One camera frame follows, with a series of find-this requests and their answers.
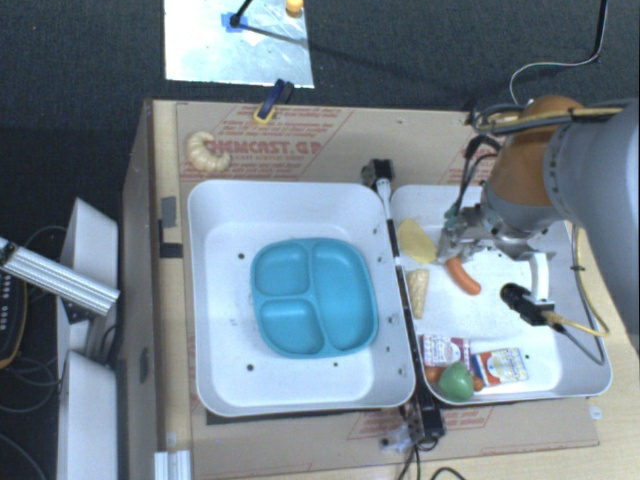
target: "white tray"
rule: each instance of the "white tray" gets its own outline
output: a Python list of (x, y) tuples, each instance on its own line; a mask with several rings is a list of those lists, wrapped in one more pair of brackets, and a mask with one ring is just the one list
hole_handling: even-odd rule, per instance
[[(399, 188), (391, 202), (396, 226), (405, 219), (413, 219), (437, 244), (443, 215), (456, 199), (458, 190), (452, 186), (406, 185)], [(470, 187), (463, 204), (473, 206), (479, 200), (480, 189)], [(570, 237), (564, 223), (554, 224), (546, 235), (530, 243), (535, 249), (556, 253), (549, 261), (549, 293), (550, 300), (556, 303), (556, 312), (589, 326), (570, 269)], [(422, 268), (406, 255), (402, 256), (402, 261), (407, 271)], [(531, 288), (531, 269), (527, 262), (512, 261), (497, 250), (485, 250), (477, 253), (464, 267), (482, 285), (482, 292), (477, 296), (462, 292), (444, 266), (430, 264), (426, 267), (429, 287), (424, 317), (414, 320), (416, 334), (468, 338), (472, 354), (517, 347), (524, 357), (529, 379), (485, 388), (465, 404), (454, 405), (593, 396), (608, 389), (612, 374), (604, 347), (605, 363), (598, 366), (566, 337), (547, 326), (530, 326), (500, 299), (500, 289), (508, 282)], [(568, 330), (599, 357), (595, 338), (571, 328)], [(432, 392), (452, 403), (437, 389)]]
[[(222, 416), (394, 407), (415, 374), (384, 210), (355, 184), (205, 181), (189, 196), (196, 384)], [(378, 307), (378, 333), (354, 354), (293, 359), (262, 339), (250, 270), (266, 245), (335, 238), (364, 257)]]

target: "orange ball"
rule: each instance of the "orange ball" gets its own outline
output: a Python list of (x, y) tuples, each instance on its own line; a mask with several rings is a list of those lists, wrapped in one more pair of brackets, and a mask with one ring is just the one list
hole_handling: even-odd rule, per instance
[(298, 14), (304, 5), (304, 0), (287, 0), (285, 6), (291, 14)]

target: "divided blue plate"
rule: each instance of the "divided blue plate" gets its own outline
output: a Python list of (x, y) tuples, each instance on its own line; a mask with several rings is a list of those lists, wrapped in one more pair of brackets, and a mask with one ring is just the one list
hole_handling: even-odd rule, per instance
[(251, 292), (262, 338), (288, 357), (351, 354), (378, 332), (367, 266), (353, 246), (340, 240), (268, 245), (251, 265)]

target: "blue plate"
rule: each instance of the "blue plate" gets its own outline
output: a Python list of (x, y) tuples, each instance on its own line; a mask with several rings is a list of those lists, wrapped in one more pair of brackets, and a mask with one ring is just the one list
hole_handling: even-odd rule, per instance
[(258, 327), (276, 352), (296, 358), (356, 352), (378, 332), (378, 311), (361, 254), (340, 240), (268, 245), (251, 265)]

